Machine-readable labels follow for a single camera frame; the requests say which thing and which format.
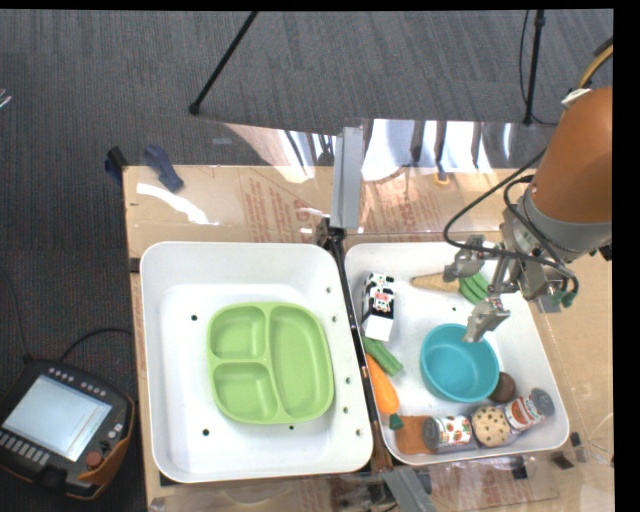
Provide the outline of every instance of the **screen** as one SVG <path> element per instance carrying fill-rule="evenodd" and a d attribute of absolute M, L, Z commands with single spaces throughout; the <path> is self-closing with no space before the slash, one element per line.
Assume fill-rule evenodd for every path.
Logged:
<path fill-rule="evenodd" d="M 111 406 L 40 375 L 3 428 L 76 462 Z"/>

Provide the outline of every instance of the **cow print carton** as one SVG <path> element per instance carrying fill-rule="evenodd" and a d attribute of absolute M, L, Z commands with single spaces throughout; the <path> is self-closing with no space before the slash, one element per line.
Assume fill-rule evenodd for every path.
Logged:
<path fill-rule="evenodd" d="M 371 272 L 364 283 L 362 330 L 367 338 L 389 341 L 393 326 L 394 278 Z"/>

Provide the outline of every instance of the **green divided plate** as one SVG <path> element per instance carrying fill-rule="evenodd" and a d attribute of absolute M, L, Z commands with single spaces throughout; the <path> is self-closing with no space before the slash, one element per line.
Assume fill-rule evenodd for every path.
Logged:
<path fill-rule="evenodd" d="M 307 421 L 333 401 L 324 329 L 297 304 L 245 302 L 220 309 L 209 322 L 207 357 L 213 399 L 236 421 Z"/>

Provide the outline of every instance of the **can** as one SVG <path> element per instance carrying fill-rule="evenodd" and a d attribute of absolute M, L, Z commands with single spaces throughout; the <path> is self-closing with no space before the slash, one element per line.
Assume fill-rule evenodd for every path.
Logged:
<path fill-rule="evenodd" d="M 504 406 L 505 416 L 512 429 L 527 430 L 555 411 L 553 400 L 546 391 L 533 388 L 529 393 L 515 398 Z"/>
<path fill-rule="evenodd" d="M 422 424 L 422 439 L 430 450 L 463 447 L 473 439 L 471 420 L 462 415 L 428 416 Z"/>

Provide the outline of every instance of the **blue bowl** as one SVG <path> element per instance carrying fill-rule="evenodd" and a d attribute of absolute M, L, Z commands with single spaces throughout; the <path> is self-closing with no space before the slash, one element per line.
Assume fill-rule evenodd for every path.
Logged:
<path fill-rule="evenodd" d="M 498 385 L 500 365 L 485 339 L 462 341 L 466 328 L 443 324 L 431 330 L 420 350 L 420 371 L 431 394 L 452 402 L 479 402 Z"/>

